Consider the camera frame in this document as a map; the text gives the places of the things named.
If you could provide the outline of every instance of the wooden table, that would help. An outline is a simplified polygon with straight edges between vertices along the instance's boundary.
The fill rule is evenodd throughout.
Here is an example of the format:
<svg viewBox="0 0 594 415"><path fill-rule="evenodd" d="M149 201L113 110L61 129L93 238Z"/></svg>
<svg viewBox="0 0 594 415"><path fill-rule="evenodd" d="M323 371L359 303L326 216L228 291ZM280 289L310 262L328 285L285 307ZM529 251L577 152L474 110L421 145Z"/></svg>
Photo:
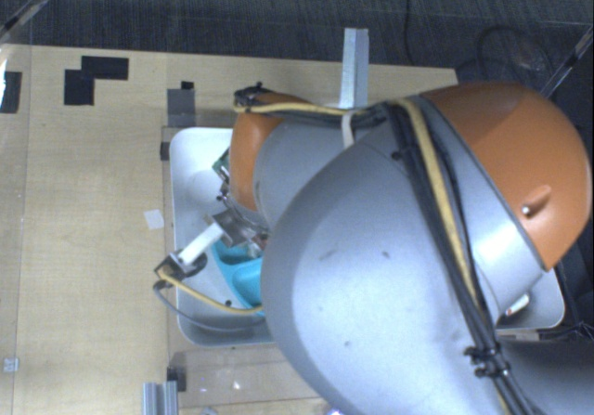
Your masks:
<svg viewBox="0 0 594 415"><path fill-rule="evenodd" d="M129 76L96 80L94 106L65 106L64 71L80 69L82 55L129 58ZM145 219L163 212L167 89L193 82L197 107L209 110L229 109L233 92L256 81L336 102L341 64L42 46L31 57L13 413L137 414L142 384L162 383L168 364L165 308L151 291L164 232ZM455 82L451 70L371 66L369 98ZM219 415L325 409L320 399L217 407Z"/></svg>

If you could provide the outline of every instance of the white paper piece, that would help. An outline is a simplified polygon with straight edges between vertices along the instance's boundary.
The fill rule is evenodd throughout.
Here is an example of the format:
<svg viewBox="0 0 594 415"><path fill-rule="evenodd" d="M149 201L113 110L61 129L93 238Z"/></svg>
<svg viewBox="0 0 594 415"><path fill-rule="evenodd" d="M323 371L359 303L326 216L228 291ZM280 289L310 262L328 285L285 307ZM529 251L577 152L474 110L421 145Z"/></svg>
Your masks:
<svg viewBox="0 0 594 415"><path fill-rule="evenodd" d="M145 212L145 219L147 219L147 225L150 230L157 230L158 228L165 227L165 221L159 209Z"/></svg>

